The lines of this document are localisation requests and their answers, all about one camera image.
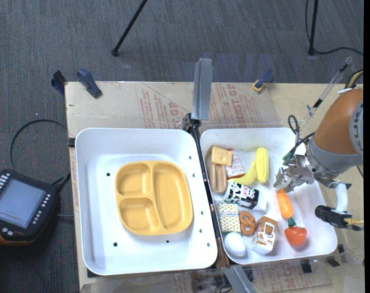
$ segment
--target pretzel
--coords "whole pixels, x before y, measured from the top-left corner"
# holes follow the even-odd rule
[[[239,221],[241,223],[241,233],[244,236],[251,236],[256,231],[256,219],[251,213],[242,211],[239,213]]]

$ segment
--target blue clamp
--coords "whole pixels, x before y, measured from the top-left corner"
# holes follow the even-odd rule
[[[52,78],[52,87],[54,87],[57,91],[60,92],[61,95],[64,96],[64,84],[67,81],[63,77],[63,74],[60,71],[54,73]]]
[[[87,91],[94,97],[97,98],[100,95],[102,95],[102,91],[100,88],[98,88],[97,84],[94,81],[94,78],[87,70],[86,68],[80,68],[78,73],[76,74],[78,77],[79,81],[83,82],[87,86]]]
[[[252,88],[255,92],[260,92],[263,88],[265,82],[272,82],[275,77],[272,75],[272,70],[268,69],[265,74],[262,75],[260,79],[257,79],[256,82],[253,84]]]

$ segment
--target toy banana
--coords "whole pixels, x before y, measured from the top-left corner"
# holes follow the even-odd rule
[[[232,178],[230,181],[234,181],[244,186],[249,186],[255,179],[257,179],[257,169],[256,162],[254,161],[252,162],[252,166],[250,166],[249,170],[245,172],[242,177]]]

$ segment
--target tripod leg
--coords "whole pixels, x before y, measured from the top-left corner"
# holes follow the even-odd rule
[[[313,23],[311,24],[311,36],[310,36],[310,47],[308,48],[309,55],[314,55],[314,35],[315,35],[315,23],[317,20],[318,12],[318,0],[314,0],[314,11],[313,11]]]
[[[127,28],[125,29],[125,31],[123,33],[123,35],[121,36],[120,40],[118,41],[116,47],[112,50],[112,55],[113,56],[118,56],[119,55],[118,49],[122,45],[125,37],[128,35],[128,32],[131,30],[133,24],[135,23],[137,17],[139,16],[139,14],[141,13],[141,11],[143,10],[143,7],[147,3],[147,1],[148,0],[143,0],[142,3],[140,4],[139,8],[137,8],[136,13],[134,14],[134,16],[132,17],[131,21],[129,22]]]

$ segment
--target screen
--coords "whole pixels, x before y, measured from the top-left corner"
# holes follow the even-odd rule
[[[0,219],[27,228],[44,194],[44,190],[11,179],[0,197]]]

